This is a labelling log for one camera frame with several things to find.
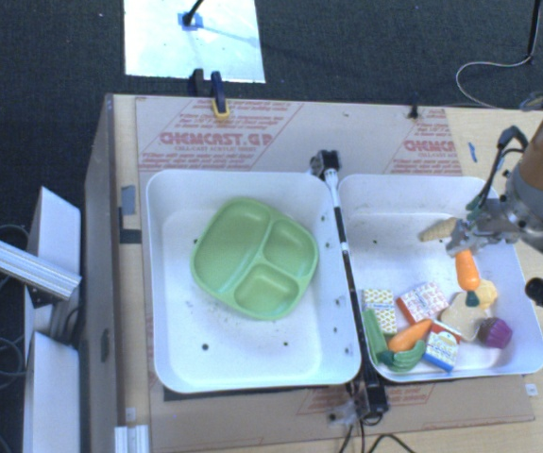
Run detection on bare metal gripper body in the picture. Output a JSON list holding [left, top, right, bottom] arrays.
[[458, 199, 543, 251]]

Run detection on orange carrot with green top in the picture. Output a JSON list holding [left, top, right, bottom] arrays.
[[454, 248, 484, 308]]

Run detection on tan ice cream cone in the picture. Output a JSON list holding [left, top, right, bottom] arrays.
[[417, 216, 460, 243]]

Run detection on yellow toy food piece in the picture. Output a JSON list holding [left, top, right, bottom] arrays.
[[477, 278, 500, 311]]

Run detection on white plastic tray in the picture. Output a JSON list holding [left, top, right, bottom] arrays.
[[337, 173, 543, 384], [144, 168, 364, 394]]

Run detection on beige bread slice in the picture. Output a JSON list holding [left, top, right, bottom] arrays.
[[440, 292, 484, 342]]

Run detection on purple grapes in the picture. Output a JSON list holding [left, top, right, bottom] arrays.
[[477, 316, 515, 350]]

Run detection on yellow patterned white carton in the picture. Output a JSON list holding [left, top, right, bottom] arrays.
[[361, 288, 399, 336]]

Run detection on blue red and white carton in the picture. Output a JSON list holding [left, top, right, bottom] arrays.
[[422, 319, 463, 374]]

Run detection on thin black and white rod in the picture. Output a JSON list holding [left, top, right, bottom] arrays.
[[324, 169, 372, 382]]

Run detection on green flat bar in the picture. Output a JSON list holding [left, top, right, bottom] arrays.
[[362, 309, 390, 354]]

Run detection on green banana bunch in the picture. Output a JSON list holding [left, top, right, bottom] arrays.
[[378, 339, 428, 374]]

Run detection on green divided plate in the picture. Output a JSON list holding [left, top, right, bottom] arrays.
[[189, 196, 321, 322]]

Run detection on brown cardboard board red print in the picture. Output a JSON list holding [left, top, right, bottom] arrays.
[[134, 95, 536, 437]]

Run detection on black block with thin wires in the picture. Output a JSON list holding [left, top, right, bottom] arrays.
[[310, 149, 344, 179], [354, 370, 391, 418]]

